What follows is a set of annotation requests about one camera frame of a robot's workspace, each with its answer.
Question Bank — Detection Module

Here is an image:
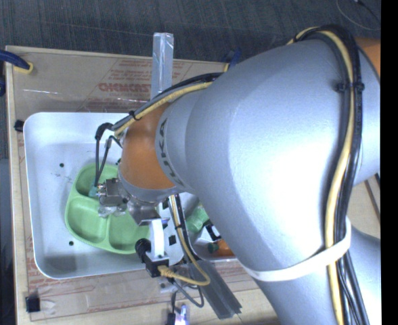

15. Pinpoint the black cylinder on white bracket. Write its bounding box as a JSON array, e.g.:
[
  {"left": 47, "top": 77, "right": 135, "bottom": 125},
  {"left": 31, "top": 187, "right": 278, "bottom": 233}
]
[{"left": 134, "top": 216, "right": 171, "bottom": 279}]

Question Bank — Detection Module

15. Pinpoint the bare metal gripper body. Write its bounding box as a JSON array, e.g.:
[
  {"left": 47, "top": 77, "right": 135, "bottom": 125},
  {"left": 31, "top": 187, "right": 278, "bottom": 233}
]
[{"left": 97, "top": 177, "right": 162, "bottom": 226}]

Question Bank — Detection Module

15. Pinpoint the brown cardboard board red print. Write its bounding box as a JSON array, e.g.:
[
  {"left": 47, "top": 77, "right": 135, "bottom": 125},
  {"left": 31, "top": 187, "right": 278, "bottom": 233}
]
[{"left": 10, "top": 50, "right": 278, "bottom": 322}]

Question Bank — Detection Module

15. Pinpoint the white plastic tray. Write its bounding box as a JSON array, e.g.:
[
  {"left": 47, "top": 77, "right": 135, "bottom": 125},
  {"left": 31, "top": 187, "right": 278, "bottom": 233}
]
[
  {"left": 22, "top": 111, "right": 187, "bottom": 280},
  {"left": 181, "top": 191, "right": 238, "bottom": 263}
]

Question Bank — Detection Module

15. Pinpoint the black and white packet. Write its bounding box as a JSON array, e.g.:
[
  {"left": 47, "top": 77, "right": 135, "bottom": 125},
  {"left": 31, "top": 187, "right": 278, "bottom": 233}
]
[{"left": 204, "top": 223, "right": 223, "bottom": 242}]

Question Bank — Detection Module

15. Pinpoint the orange carrot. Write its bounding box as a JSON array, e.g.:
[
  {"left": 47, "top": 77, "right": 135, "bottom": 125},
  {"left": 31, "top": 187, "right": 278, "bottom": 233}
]
[{"left": 207, "top": 238, "right": 236, "bottom": 259}]

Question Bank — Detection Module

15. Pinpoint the green divided plate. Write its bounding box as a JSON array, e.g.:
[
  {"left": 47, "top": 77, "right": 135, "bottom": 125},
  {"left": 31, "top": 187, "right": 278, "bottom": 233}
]
[{"left": 64, "top": 162, "right": 153, "bottom": 255}]

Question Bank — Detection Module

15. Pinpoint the clear plastic bottle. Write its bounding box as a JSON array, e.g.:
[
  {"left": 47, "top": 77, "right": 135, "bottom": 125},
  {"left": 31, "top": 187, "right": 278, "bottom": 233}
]
[{"left": 98, "top": 204, "right": 128, "bottom": 218}]

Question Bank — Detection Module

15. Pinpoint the green bottle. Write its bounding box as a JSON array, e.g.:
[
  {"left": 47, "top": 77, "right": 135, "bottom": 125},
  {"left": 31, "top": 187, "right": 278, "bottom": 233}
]
[{"left": 184, "top": 206, "right": 211, "bottom": 234}]

